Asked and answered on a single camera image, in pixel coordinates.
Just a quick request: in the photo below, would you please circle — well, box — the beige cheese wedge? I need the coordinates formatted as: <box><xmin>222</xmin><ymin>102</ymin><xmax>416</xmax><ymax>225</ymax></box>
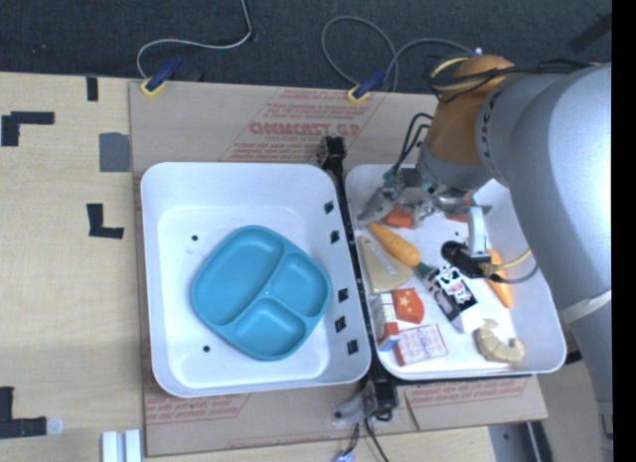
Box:
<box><xmin>358</xmin><ymin>234</ymin><xmax>414</xmax><ymax>296</ymax></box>

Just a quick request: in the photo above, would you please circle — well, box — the cow print milk carton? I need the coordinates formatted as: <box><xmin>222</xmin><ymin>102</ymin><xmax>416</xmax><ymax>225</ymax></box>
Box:
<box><xmin>422</xmin><ymin>263</ymin><xmax>486</xmax><ymax>335</ymax></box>

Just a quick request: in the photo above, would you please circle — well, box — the small orange block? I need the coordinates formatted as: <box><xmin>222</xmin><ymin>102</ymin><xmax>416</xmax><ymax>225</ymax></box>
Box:
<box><xmin>381</xmin><ymin>204</ymin><xmax>416</xmax><ymax>231</ymax></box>

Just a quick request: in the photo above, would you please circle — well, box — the brown cardboard board red print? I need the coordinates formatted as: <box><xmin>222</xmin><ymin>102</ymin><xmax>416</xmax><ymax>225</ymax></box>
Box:
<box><xmin>127</xmin><ymin>79</ymin><xmax>551</xmax><ymax>457</ymax></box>

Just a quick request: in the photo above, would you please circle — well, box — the white and red carton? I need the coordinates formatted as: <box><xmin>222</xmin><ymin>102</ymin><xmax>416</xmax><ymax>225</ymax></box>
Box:
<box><xmin>370</xmin><ymin>292</ymin><xmax>401</xmax><ymax>352</ymax></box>

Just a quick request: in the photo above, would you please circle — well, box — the beige croissant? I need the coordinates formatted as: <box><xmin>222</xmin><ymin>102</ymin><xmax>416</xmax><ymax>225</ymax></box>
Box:
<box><xmin>473</xmin><ymin>319</ymin><xmax>527</xmax><ymax>365</ymax></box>

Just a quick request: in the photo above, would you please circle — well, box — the white plastic tray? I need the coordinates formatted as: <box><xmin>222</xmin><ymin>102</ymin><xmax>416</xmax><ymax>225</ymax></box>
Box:
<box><xmin>344</xmin><ymin>163</ymin><xmax>567</xmax><ymax>382</ymax></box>
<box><xmin>140</xmin><ymin>161</ymin><xmax>373</xmax><ymax>398</ymax></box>

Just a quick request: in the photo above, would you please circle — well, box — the red packet with yellow star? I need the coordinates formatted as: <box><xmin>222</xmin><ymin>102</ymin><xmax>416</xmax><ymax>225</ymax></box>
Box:
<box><xmin>391</xmin><ymin>287</ymin><xmax>426</xmax><ymax>326</ymax></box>

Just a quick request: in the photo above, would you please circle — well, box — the orange carrot with green stem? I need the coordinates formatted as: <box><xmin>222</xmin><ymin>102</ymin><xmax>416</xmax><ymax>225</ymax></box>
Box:
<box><xmin>368</xmin><ymin>222</ymin><xmax>439</xmax><ymax>278</ymax></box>

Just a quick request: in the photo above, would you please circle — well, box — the red and white flat packet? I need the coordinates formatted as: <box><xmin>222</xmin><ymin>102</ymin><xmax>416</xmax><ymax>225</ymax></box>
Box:
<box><xmin>394</xmin><ymin>323</ymin><xmax>449</xmax><ymax>368</ymax></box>

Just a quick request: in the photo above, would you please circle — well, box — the blue divided plate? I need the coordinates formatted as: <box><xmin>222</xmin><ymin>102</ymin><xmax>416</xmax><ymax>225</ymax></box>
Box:
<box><xmin>190</xmin><ymin>225</ymin><xmax>333</xmax><ymax>363</ymax></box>

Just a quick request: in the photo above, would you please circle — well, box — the black block with thin wires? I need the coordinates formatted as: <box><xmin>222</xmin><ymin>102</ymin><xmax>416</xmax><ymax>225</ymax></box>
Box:
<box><xmin>317</xmin><ymin>135</ymin><xmax>348</xmax><ymax>173</ymax></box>
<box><xmin>331</xmin><ymin>379</ymin><xmax>400</xmax><ymax>424</ymax></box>

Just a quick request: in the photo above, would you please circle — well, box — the black cylinder on white bracket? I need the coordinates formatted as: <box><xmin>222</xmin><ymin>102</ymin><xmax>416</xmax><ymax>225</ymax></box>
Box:
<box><xmin>440</xmin><ymin>205</ymin><xmax>494</xmax><ymax>280</ymax></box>

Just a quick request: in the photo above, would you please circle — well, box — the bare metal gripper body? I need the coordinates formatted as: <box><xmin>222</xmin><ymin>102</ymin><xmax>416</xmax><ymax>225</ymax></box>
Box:
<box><xmin>388</xmin><ymin>167</ymin><xmax>493</xmax><ymax>216</ymax></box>

